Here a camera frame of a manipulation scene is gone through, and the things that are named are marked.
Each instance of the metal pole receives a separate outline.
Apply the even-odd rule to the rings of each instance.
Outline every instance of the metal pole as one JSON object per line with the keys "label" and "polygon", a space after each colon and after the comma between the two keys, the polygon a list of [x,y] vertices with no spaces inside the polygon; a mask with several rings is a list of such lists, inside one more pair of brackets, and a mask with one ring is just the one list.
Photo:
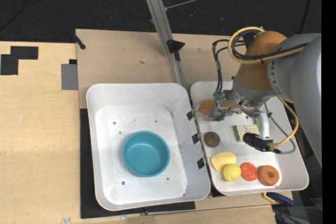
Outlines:
{"label": "metal pole", "polygon": [[[170,29],[170,25],[169,25],[167,14],[166,14],[166,11],[163,5],[163,1],[162,0],[146,0],[146,1],[148,4],[148,8],[150,10],[152,19],[154,21],[155,29],[161,41],[163,53],[165,56],[167,56],[168,54],[170,54],[168,46],[167,46],[167,41],[173,40],[173,34]],[[174,53],[171,53],[170,57],[171,57],[171,61],[173,64],[176,82],[186,88],[184,76],[182,73],[181,61],[179,60],[178,57],[176,57],[176,54]]]}

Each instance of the wooden board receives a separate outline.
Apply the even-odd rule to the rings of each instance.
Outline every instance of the wooden board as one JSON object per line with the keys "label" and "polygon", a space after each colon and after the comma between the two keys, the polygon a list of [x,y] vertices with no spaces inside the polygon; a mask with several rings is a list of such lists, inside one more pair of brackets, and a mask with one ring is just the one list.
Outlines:
{"label": "wooden board", "polygon": [[[77,29],[86,45],[77,46],[79,103],[86,108],[86,92],[96,83],[176,82],[170,56],[163,54],[157,33]],[[185,43],[180,50],[187,88],[196,81],[217,81],[212,43],[227,36],[174,34]],[[218,48],[227,43],[219,43]],[[229,81],[239,68],[227,51],[219,54],[223,80]]]}
{"label": "wooden board", "polygon": [[[127,37],[128,34],[124,33],[125,43],[129,43]],[[188,41],[187,37],[190,36],[181,36],[180,40],[186,38]],[[1,221],[61,223],[62,218],[70,218],[73,224],[144,220],[139,215],[131,215],[127,221],[121,220],[121,216],[80,219],[79,94],[78,91],[61,89],[61,64],[76,59],[78,45],[0,42],[0,54],[9,54],[11,46],[37,46],[39,55],[38,60],[20,60],[17,76],[0,76]],[[136,64],[145,66],[146,62]],[[250,206],[254,208],[234,210]],[[207,212],[214,209],[223,212]],[[245,223],[251,219],[250,214],[258,219],[258,223],[272,223],[270,220],[274,219],[270,203],[260,194],[218,198],[209,196],[196,202],[195,211],[201,212],[200,215],[190,212],[171,213],[167,220],[166,216],[150,216],[146,221],[154,219],[156,223],[181,223],[185,219],[202,221],[207,217],[213,219],[213,223],[225,218],[236,218],[235,223]]]}

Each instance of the blue bowl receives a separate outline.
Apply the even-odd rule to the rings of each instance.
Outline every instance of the blue bowl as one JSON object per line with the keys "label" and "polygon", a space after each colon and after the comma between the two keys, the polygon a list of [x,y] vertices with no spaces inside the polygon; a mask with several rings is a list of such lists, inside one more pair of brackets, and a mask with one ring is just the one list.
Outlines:
{"label": "blue bowl", "polygon": [[127,168],[142,177],[162,173],[170,159],[165,141],[157,134],[148,131],[130,135],[122,148],[122,157]]}

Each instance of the orange toy donut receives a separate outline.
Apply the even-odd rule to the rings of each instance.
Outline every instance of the orange toy donut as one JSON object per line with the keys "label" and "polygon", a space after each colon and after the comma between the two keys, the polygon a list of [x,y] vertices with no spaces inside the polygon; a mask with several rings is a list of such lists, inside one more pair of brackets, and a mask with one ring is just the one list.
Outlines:
{"label": "orange toy donut", "polygon": [[258,179],[265,186],[275,185],[279,178],[279,172],[273,166],[265,165],[258,170]]}

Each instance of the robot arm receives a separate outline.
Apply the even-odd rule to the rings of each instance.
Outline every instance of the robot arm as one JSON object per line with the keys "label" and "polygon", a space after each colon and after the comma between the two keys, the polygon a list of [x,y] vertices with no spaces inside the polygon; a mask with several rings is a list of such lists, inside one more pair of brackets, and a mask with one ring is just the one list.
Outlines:
{"label": "robot arm", "polygon": [[[233,43],[251,31],[257,32],[257,36],[245,55],[237,57]],[[278,32],[248,27],[232,36],[228,49],[241,65],[232,89],[219,93],[215,98],[211,120],[220,121],[241,112],[261,117],[258,108],[270,98],[280,97],[293,103],[304,133],[322,166],[321,34],[286,38]],[[260,138],[267,139],[268,133]]]}

